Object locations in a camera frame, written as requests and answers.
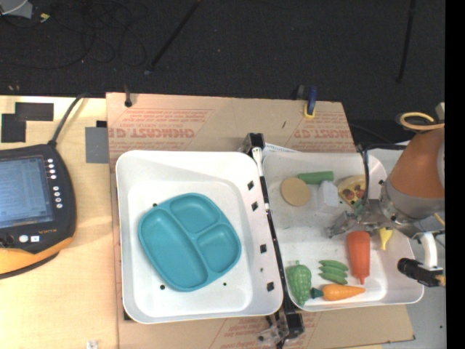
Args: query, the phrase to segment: white cable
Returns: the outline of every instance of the white cable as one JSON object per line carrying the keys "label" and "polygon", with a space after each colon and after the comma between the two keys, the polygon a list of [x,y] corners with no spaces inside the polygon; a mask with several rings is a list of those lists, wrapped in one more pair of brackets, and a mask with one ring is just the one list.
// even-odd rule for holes
{"label": "white cable", "polygon": [[19,4],[17,7],[7,10],[6,12],[1,12],[1,15],[8,15],[10,13],[13,13],[14,11],[22,8],[29,0],[24,0],[21,4]]}

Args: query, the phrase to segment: teal plate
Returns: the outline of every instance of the teal plate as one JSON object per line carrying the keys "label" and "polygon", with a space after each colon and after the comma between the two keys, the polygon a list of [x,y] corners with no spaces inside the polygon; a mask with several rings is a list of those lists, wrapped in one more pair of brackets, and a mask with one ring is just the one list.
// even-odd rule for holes
{"label": "teal plate", "polygon": [[239,261],[238,234],[222,210],[198,193],[175,196],[146,212],[139,240],[148,259],[174,289],[195,291]]}

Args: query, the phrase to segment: green pea pod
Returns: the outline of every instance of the green pea pod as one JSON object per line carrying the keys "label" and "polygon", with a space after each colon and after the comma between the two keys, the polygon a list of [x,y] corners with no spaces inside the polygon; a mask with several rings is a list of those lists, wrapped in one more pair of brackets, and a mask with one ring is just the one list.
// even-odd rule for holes
{"label": "green pea pod", "polygon": [[337,260],[321,260],[319,263],[323,266],[331,266],[332,268],[338,268],[342,271],[349,270],[349,268],[345,264]]}
{"label": "green pea pod", "polygon": [[346,278],[342,278],[341,276],[337,276],[336,274],[320,273],[318,275],[321,278],[326,279],[327,281],[332,281],[337,284],[347,284]]}
{"label": "green pea pod", "polygon": [[296,264],[286,269],[289,289],[296,298],[299,305],[305,304],[310,298],[310,288],[312,286],[312,273],[305,265]]}
{"label": "green pea pod", "polygon": [[341,269],[334,268],[333,266],[320,266],[318,269],[327,274],[334,274],[335,276],[340,276],[341,278],[346,278],[347,273]]}

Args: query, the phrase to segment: cardboard sheet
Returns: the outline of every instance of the cardboard sheet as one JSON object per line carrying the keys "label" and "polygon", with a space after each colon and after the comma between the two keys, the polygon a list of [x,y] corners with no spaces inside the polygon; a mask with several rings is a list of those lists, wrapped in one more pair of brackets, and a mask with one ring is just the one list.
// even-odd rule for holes
{"label": "cardboard sheet", "polygon": [[[315,117],[304,118],[305,101],[179,95],[107,93],[108,148],[120,348],[263,348],[263,316],[138,324],[124,318],[115,164],[130,150],[236,151],[248,133],[265,142],[303,152],[354,153],[341,103],[317,101]],[[302,312],[305,332],[285,348],[325,349],[413,340],[404,305]]]}

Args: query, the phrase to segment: gray floor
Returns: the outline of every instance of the gray floor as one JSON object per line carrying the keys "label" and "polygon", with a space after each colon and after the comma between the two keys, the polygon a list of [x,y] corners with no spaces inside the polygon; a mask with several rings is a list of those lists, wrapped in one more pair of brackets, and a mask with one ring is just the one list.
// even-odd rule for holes
{"label": "gray floor", "polygon": [[[387,173],[392,170],[400,155],[397,151],[373,150],[370,155],[378,158]],[[438,266],[445,270],[445,235],[437,237]],[[413,253],[418,261],[424,260],[423,246],[411,241]],[[407,305],[415,340],[383,344],[383,349],[446,349],[447,326],[445,288],[425,287],[424,296],[415,304]]]}

